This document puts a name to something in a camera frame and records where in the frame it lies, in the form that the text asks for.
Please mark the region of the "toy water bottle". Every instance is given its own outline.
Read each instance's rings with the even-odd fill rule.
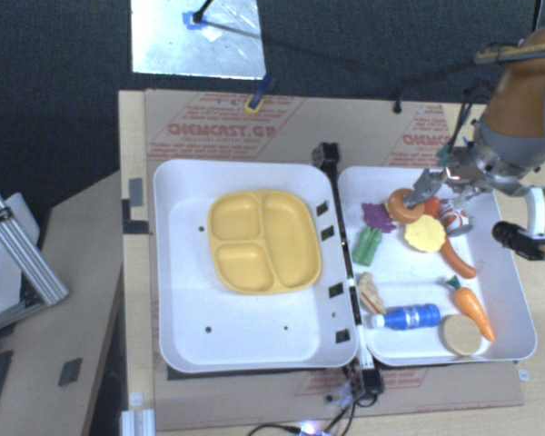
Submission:
[[[400,307],[385,315],[372,315],[372,328],[392,328],[393,330],[413,330],[440,324],[440,310],[433,303]]]

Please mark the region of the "bottle cap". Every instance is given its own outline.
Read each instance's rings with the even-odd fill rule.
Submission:
[[[371,318],[372,328],[383,328],[385,326],[385,318],[383,315],[372,315]]]

